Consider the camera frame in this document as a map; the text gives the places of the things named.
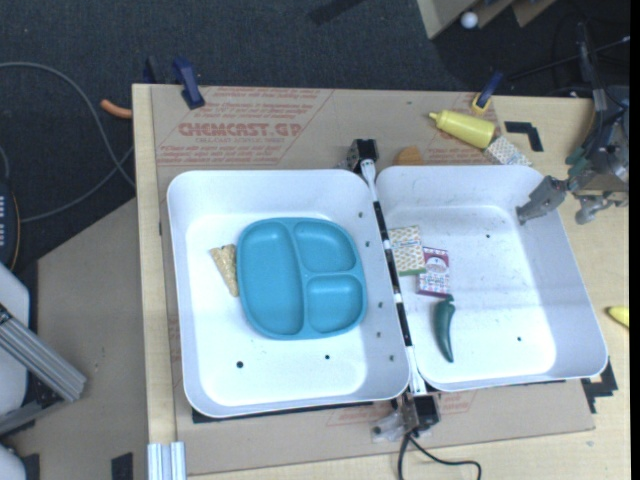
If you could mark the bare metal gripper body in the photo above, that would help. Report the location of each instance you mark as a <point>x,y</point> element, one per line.
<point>610,178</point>

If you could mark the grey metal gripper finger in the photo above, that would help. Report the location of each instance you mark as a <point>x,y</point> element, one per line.
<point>542,200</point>
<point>589,210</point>

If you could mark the small white patterned carton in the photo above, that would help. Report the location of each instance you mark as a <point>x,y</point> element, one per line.
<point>507,152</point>

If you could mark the white plastic tray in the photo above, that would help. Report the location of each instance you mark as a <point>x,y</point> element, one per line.
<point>280,373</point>
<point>500,288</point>

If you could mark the yellow squeeze bottle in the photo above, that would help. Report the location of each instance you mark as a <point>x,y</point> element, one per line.
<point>467,127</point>

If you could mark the red and pink carton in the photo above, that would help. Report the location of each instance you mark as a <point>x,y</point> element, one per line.
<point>433,273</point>

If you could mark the orange biscuit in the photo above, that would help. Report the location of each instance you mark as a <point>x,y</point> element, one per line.
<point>409,157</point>

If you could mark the yellow and green packet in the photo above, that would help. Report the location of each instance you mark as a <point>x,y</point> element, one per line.
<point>407,250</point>

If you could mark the green chili pepper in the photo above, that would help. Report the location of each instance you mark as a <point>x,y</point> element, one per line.
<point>443,325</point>

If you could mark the thin black and white rod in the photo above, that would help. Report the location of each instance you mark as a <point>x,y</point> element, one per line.
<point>403,318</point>

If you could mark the white ball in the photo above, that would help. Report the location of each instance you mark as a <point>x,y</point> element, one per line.
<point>469,19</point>

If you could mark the brown cardboard board red print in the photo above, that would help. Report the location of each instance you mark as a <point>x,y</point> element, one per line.
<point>300,118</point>

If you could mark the blue divided plate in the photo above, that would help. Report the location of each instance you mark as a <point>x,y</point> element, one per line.
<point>270,278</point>

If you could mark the beige pizza slice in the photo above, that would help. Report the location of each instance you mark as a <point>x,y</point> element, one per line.
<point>227,268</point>

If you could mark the orange carrot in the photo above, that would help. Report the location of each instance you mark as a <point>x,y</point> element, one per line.
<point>116,109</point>

